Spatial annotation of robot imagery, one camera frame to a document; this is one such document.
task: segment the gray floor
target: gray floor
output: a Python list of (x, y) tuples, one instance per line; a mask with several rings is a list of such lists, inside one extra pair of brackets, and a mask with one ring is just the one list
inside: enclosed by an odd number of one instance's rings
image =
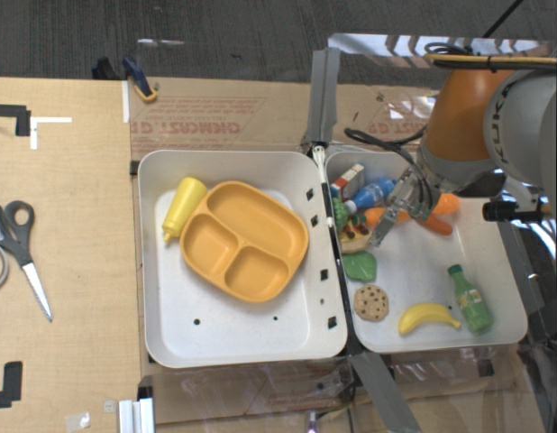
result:
[[(308, 81), (312, 51), (324, 48), (333, 33), (482, 37), (514, 2), (0, 0), (0, 76), (92, 78), (101, 57), (122, 76), (123, 56), (142, 55), (137, 41), (148, 38), (186, 43), (186, 55), (165, 68), (172, 75)], [(557, 0), (524, 0), (490, 36), (556, 41)], [(530, 233), (522, 236), (534, 270), (549, 284), (556, 313), (556, 277), (546, 251)], [(539, 369), (557, 366), (556, 334), (531, 350), (525, 342), (525, 364), (540, 392), (543, 419), (547, 430), (555, 431), (557, 381), (553, 374), (545, 380), (546, 371)]]

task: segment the wooden table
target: wooden table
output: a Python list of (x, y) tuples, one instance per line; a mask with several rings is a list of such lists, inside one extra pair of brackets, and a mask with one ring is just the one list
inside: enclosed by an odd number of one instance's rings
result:
[[(91, 419), (87, 431), (115, 432), (116, 414), (105, 411), (112, 406), (105, 402), (136, 399), (143, 347), (123, 82), (0, 78), (0, 104), (25, 105), (34, 117), (72, 118), (40, 124), (33, 150), (29, 137), (14, 135), (14, 119), (0, 117), (0, 204), (21, 199), (34, 206), (31, 250), (53, 315), (50, 323), (10, 257), (0, 289), (0, 391), (8, 362), (23, 363), (23, 385), (21, 400), (0, 409), (0, 433), (65, 432), (66, 418), (84, 412)], [(517, 360), (516, 377), (504, 389), (484, 391), (478, 380), (476, 391), (465, 394), (411, 392), (408, 402), (423, 430), (497, 425), (497, 431), (543, 432)], [(352, 415), (354, 431), (384, 431), (372, 405), (357, 405)], [(302, 431), (305, 417), (205, 420), (157, 430)], [(346, 414), (329, 414), (323, 428), (349, 431)]]

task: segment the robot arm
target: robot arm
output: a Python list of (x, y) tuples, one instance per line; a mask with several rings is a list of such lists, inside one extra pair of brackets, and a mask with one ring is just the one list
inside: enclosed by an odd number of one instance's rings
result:
[(519, 218), (540, 208), (540, 195), (522, 183), (544, 191), (556, 217), (556, 91), (556, 70), (450, 72), (415, 165), (397, 181), (370, 242), (380, 245), (399, 209), (426, 219), (442, 193), (464, 191), (495, 169), (516, 203), (486, 204), (485, 219)]

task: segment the yellow banana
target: yellow banana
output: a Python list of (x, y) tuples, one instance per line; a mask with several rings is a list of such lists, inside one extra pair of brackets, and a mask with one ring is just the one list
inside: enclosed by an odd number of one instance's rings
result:
[(455, 328), (461, 326), (461, 322), (451, 316), (451, 313), (441, 303), (417, 303), (408, 308), (398, 320), (398, 333), (404, 335), (424, 322), (445, 322)]

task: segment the yellow mustard bottle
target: yellow mustard bottle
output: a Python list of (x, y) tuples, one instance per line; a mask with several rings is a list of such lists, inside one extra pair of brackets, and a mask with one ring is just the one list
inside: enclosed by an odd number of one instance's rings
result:
[(206, 195), (206, 192), (208, 192), (207, 187), (199, 180), (186, 177), (180, 181), (177, 192), (172, 202), (170, 202), (169, 211), (162, 223), (164, 242), (180, 236), (182, 228)]

